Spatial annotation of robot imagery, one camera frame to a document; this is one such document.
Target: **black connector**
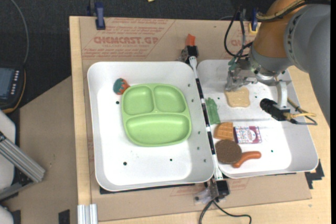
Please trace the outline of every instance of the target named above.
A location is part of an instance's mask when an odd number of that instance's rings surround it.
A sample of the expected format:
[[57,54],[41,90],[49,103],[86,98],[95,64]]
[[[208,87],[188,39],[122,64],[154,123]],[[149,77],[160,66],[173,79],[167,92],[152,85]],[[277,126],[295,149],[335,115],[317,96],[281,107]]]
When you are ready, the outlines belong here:
[[277,103],[273,100],[264,98],[260,102],[260,107],[262,110],[266,111],[268,114],[272,116],[272,118],[277,121],[285,121],[287,120],[284,116],[284,113],[289,113],[290,109],[280,109],[276,107]]

